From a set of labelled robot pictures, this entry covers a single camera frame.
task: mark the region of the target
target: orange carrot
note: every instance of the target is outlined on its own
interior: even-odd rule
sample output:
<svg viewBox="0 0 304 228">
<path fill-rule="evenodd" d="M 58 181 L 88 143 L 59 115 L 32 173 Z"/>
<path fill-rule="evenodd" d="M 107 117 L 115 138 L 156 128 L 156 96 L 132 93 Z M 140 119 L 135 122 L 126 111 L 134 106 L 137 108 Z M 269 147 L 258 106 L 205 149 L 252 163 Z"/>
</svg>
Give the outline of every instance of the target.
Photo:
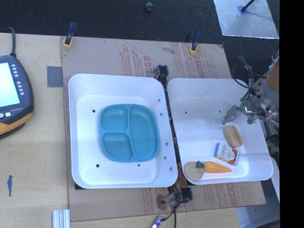
<svg viewBox="0 0 304 228">
<path fill-rule="evenodd" d="M 211 172 L 211 173 L 231 172 L 231 169 L 212 161 L 207 161 L 204 164 L 205 164 L 205 168 L 204 168 L 205 172 Z"/>
</svg>

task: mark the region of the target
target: cardboard sheet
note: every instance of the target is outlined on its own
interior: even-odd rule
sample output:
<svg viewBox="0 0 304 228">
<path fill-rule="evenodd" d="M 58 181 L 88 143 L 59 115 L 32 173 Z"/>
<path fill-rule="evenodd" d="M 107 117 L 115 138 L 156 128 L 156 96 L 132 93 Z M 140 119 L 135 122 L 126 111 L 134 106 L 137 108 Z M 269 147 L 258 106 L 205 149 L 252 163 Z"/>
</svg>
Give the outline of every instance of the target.
<svg viewBox="0 0 304 228">
<path fill-rule="evenodd" d="M 167 188 L 85 190 L 71 173 L 68 81 L 78 73 L 150 77 L 157 65 L 167 65 L 173 78 L 231 78 L 221 45 L 199 44 L 195 55 L 189 43 L 75 37 L 70 48 L 62 45 L 66 123 L 68 194 L 71 221 L 170 213 L 157 206 Z M 177 212 L 265 204 L 259 181 L 191 186 L 193 200 Z"/>
</svg>

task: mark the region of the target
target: small box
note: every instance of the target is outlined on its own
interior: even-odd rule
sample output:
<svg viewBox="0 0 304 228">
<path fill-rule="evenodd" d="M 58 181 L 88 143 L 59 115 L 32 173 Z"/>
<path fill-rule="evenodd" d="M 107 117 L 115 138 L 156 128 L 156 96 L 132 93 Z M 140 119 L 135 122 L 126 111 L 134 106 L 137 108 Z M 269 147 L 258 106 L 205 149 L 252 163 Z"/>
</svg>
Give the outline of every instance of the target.
<svg viewBox="0 0 304 228">
<path fill-rule="evenodd" d="M 239 151 L 223 143 L 217 143 L 214 157 L 230 165 L 237 165 Z"/>
</svg>

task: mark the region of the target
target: black floor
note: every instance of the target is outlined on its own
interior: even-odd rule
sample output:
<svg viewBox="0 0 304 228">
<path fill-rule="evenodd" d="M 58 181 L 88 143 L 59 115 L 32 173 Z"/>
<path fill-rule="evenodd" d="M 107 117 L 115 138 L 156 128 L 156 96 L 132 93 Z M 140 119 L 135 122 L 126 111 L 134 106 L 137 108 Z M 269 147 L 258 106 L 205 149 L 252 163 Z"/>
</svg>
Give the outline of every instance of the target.
<svg viewBox="0 0 304 228">
<path fill-rule="evenodd" d="M 154 5 L 150 13 L 147 2 Z M 267 3 L 279 34 L 280 0 Z M 199 30 L 199 43 L 224 45 L 230 69 L 241 55 L 258 74 L 268 70 L 279 42 L 223 36 L 213 0 L 0 0 L 0 31 L 12 26 L 20 34 L 64 36 L 71 22 L 80 37 L 184 42 Z M 245 82 L 247 75 L 235 72 Z"/>
</svg>

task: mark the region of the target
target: silver metal panel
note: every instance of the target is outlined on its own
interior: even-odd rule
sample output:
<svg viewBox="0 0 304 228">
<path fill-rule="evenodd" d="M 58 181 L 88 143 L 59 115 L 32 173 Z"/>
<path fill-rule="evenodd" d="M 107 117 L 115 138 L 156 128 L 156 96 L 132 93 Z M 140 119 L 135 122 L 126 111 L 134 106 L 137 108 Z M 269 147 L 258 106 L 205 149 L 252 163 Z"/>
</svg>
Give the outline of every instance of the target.
<svg viewBox="0 0 304 228">
<path fill-rule="evenodd" d="M 213 0 L 224 36 L 278 39 L 266 0 L 255 0 L 246 11 L 242 7 L 251 0 Z"/>
</svg>

